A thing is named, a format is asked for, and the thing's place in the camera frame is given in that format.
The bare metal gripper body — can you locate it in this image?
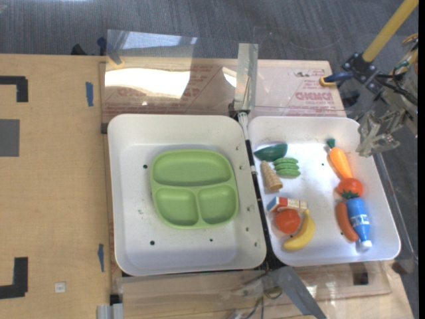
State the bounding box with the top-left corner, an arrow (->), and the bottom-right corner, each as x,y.
377,78 -> 418,136

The orange carrot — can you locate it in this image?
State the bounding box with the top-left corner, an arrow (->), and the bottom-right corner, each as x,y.
325,138 -> 354,180

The orange toy tomato green leaf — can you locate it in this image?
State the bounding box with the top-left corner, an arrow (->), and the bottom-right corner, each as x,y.
336,177 -> 365,200

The blue bottle white cap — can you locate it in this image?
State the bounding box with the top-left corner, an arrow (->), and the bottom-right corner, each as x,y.
345,197 -> 373,253

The yellow pole on black base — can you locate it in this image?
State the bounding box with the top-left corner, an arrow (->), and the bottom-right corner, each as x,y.
341,0 -> 419,90

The green ridged toy vegetable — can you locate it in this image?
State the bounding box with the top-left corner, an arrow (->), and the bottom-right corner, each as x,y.
272,156 -> 301,179

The orange sausage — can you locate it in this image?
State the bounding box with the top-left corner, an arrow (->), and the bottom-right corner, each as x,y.
335,201 -> 360,243

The white plastic tray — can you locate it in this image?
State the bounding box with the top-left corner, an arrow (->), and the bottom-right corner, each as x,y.
106,113 -> 268,276
247,116 -> 402,268

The brown cardboard board red print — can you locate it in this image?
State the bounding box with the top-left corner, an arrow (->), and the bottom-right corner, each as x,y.
99,56 -> 393,300

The dark green toy wedge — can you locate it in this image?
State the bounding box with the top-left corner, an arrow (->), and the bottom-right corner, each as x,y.
253,142 -> 289,163

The red and white small carton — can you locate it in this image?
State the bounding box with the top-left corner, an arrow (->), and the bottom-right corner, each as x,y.
266,196 -> 309,213

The beige toy ice cream cone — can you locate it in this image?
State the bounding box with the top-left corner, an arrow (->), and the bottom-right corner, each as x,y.
260,159 -> 284,193

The yellow banana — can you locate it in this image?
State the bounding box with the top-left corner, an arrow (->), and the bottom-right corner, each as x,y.
282,209 -> 317,253

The orange toy ball fruit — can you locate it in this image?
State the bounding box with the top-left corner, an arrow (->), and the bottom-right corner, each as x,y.
274,208 -> 302,235

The green divided plate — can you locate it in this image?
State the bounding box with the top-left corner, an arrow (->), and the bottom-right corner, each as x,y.
149,148 -> 240,230

